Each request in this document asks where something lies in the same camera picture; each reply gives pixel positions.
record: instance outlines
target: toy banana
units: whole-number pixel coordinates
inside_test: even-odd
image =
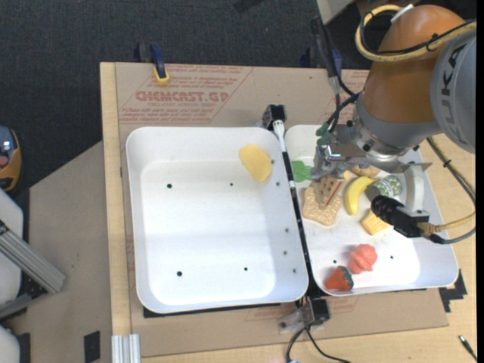
[[[345,192],[345,208],[350,215],[356,215],[358,212],[358,205],[361,193],[368,185],[375,182],[376,179],[368,178],[367,176],[359,176],[351,183],[349,183]]]

